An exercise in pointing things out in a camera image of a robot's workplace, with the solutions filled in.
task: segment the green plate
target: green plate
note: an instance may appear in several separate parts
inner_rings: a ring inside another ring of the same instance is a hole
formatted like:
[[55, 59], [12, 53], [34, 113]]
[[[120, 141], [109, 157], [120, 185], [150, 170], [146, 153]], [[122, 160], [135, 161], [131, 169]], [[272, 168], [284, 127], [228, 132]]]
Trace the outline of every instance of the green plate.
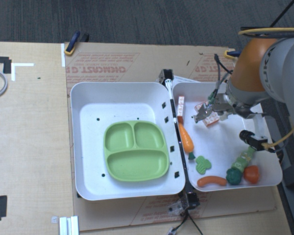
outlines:
[[123, 121], [104, 133], [105, 162], [110, 175], [120, 181], [145, 181], [163, 176], [169, 154], [161, 129], [148, 121]]

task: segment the cardboard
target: cardboard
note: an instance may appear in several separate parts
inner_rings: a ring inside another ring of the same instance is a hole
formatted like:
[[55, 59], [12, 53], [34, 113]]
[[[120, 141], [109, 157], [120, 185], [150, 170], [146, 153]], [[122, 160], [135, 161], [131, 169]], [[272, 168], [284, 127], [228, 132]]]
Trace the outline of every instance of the cardboard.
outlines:
[[[175, 76], [200, 82], [214, 82], [218, 68], [214, 54], [229, 69], [235, 60], [223, 57], [227, 47], [151, 46], [78, 43], [72, 56], [65, 57], [68, 105], [71, 88], [79, 82], [152, 82], [162, 69]], [[168, 206], [176, 195], [150, 196], [102, 201], [78, 197], [74, 182], [74, 144], [69, 108], [73, 208], [79, 216], [81, 231], [180, 220], [169, 216]], [[200, 206], [192, 210], [194, 218], [273, 210], [275, 201], [270, 187], [197, 192]]]

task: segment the toy tomato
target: toy tomato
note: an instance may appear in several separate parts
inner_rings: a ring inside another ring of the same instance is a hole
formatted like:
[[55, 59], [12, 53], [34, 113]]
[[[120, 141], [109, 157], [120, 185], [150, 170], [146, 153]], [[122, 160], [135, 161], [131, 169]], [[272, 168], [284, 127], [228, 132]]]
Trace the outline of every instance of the toy tomato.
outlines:
[[256, 184], [259, 180], [259, 168], [256, 165], [247, 166], [243, 172], [244, 179], [252, 184]]

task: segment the wooden table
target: wooden table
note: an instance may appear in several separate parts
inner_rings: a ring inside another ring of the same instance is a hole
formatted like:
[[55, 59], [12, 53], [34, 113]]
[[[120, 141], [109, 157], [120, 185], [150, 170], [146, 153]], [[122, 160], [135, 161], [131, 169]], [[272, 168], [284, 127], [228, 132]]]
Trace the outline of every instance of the wooden table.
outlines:
[[[7, 215], [0, 235], [58, 234], [52, 217], [74, 215], [66, 70], [61, 44], [0, 42], [0, 56], [13, 63], [15, 81], [0, 96], [0, 196]], [[203, 234], [291, 234], [277, 187], [276, 209], [196, 220]], [[83, 232], [98, 235], [164, 235], [180, 222]], [[199, 234], [191, 221], [179, 234]]]

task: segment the metal ring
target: metal ring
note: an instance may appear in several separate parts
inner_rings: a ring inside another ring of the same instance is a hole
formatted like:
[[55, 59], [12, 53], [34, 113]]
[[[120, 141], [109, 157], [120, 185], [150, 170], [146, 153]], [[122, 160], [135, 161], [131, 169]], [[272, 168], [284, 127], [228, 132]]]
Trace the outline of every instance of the metal ring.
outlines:
[[0, 77], [4, 80], [4, 86], [0, 90], [0, 96], [6, 91], [6, 88], [8, 87], [8, 80], [6, 79], [5, 75], [0, 71]]

